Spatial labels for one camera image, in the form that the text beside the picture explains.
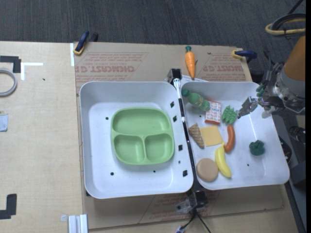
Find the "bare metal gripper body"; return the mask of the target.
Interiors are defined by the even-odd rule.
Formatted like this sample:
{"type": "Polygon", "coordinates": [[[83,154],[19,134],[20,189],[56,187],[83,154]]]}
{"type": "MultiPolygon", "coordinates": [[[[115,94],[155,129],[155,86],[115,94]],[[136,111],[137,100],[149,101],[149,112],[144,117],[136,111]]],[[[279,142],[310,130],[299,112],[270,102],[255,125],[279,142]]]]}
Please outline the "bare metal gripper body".
{"type": "Polygon", "coordinates": [[[304,82],[276,81],[274,85],[261,84],[257,88],[257,97],[262,107],[286,108],[297,114],[305,111],[304,82]]]}

